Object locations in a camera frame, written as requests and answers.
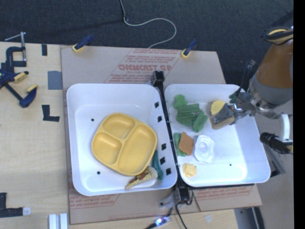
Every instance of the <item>cardboard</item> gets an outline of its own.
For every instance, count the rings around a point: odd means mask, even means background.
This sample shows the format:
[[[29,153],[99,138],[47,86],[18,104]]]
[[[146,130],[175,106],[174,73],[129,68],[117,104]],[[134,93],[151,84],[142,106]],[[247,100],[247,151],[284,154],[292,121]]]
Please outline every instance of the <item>cardboard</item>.
[[[62,46],[61,65],[70,223],[166,215],[168,211],[159,208],[159,200],[169,196],[171,189],[92,197],[75,190],[71,179],[66,92],[76,83],[147,83],[153,71],[164,72],[164,88],[173,83],[225,83],[217,53],[194,51],[184,59],[180,50],[86,46],[82,52],[75,53],[70,46]],[[194,196],[196,203],[181,207],[180,213],[261,205],[256,185],[199,189],[194,191]]]

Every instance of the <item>white tray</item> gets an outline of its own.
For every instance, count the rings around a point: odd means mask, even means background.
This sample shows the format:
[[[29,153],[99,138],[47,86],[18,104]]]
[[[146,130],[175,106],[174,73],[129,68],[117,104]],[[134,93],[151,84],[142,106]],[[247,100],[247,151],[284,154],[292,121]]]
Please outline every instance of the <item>white tray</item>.
[[[68,122],[75,189],[86,196],[166,189],[177,180],[177,170],[160,95],[147,84],[75,84],[67,91]],[[155,179],[125,190],[132,179],[99,162],[91,152],[92,138],[103,121],[119,112],[146,123],[157,134],[163,180]]]
[[[229,84],[172,84],[165,89],[172,134],[184,131],[195,140],[198,135],[207,135],[215,142],[213,159],[209,164],[198,162],[193,154],[177,157],[181,177],[192,187],[262,183],[270,177],[269,163],[254,117],[246,116],[219,130],[213,130],[210,120],[207,120],[198,133],[176,121],[177,110],[173,104],[177,94],[184,95],[189,104],[199,103],[205,114],[211,116],[212,101],[229,103],[229,95],[237,89],[238,86]],[[182,170],[184,163],[194,164],[197,175],[186,177]]]

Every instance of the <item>dark backdrop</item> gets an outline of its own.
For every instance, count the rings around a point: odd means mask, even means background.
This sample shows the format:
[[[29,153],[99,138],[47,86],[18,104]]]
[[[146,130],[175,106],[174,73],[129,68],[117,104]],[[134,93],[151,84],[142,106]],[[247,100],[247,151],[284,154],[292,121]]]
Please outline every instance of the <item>dark backdrop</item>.
[[[293,26],[294,0],[122,0],[129,23],[172,21],[177,34],[153,48],[217,51],[227,83],[240,84],[244,64],[260,63],[270,47],[261,35]],[[94,46],[148,48],[173,35],[173,26],[154,21],[123,23],[119,0],[0,0],[0,41],[26,32],[28,43],[73,45],[94,35]]]

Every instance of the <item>yellow plate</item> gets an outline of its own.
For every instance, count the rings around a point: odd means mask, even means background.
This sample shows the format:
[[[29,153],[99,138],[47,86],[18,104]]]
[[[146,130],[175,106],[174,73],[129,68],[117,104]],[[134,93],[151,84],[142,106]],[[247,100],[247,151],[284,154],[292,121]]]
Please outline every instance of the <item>yellow plate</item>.
[[[157,135],[147,124],[126,114],[113,113],[97,129],[91,150],[107,167],[136,176],[147,168],[156,146]]]

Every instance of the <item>gray floor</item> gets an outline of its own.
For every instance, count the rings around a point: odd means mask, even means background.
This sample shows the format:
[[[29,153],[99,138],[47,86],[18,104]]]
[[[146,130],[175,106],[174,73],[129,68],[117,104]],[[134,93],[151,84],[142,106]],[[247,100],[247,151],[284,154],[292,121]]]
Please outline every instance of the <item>gray floor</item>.
[[[293,113],[293,101],[276,109],[278,113]],[[255,120],[260,133],[268,132],[280,134],[278,120],[270,120],[264,116],[256,115]],[[293,116],[290,120],[290,136],[293,140]],[[278,170],[279,174],[270,177],[264,183],[257,184],[262,205],[259,208],[263,225],[258,223],[253,208],[235,210],[239,229],[293,229],[294,220],[294,157],[291,154],[282,155],[268,148],[267,157],[271,171]]]

